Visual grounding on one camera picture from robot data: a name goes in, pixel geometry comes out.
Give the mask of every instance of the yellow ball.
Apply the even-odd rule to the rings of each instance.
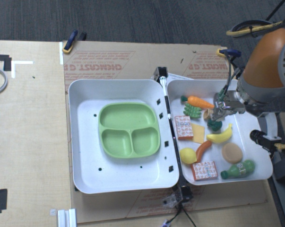
[[[196,152],[192,148],[183,148],[179,151],[181,162],[193,164],[197,161]]]

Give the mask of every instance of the divided green plate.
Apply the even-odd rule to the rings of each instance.
[[[157,117],[147,104],[108,104],[101,109],[98,124],[102,147],[111,157],[147,157],[159,149]]]

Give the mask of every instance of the white ring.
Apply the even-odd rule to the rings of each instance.
[[[0,74],[4,77],[5,81],[4,84],[0,87],[0,93],[6,88],[7,84],[8,84],[8,77],[6,75],[6,73],[0,69]]]

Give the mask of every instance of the orange carrot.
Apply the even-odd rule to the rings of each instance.
[[[190,105],[194,107],[199,107],[199,108],[214,108],[214,105],[201,99],[200,97],[197,96],[181,96],[181,102],[188,102]]]
[[[200,163],[204,151],[212,145],[210,140],[204,141],[196,150],[197,161],[195,163]]]

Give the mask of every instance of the toy bottle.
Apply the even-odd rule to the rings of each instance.
[[[245,160],[232,165],[227,171],[221,172],[221,177],[227,179],[229,177],[245,177],[255,170],[255,163],[252,160]]]

